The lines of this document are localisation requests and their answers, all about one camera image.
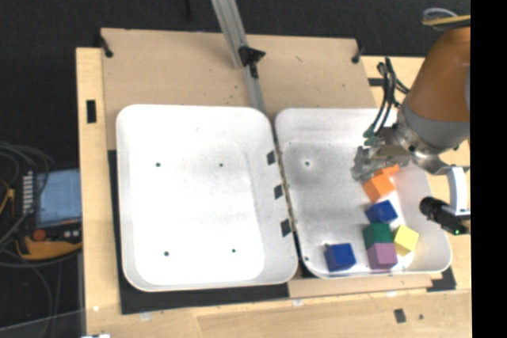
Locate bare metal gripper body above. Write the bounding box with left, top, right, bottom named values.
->
left=371, top=127, right=449, bottom=175

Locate blue cube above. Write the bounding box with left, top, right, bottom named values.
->
left=323, top=242, right=356, bottom=273
left=364, top=199, right=398, bottom=225

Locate white plastic tray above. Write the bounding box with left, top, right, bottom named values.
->
left=273, top=107, right=453, bottom=280
left=115, top=103, right=299, bottom=293

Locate green cube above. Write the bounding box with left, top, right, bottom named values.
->
left=361, top=222, right=395, bottom=250

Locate yellow cube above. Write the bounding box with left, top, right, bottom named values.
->
left=393, top=224, right=420, bottom=257

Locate purple cube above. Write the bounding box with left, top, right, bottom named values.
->
left=366, top=241, right=398, bottom=271

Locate pale wood board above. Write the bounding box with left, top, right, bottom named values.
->
left=100, top=27, right=435, bottom=300

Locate black cylinder on white bracket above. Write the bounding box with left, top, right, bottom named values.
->
left=418, top=165, right=471, bottom=237

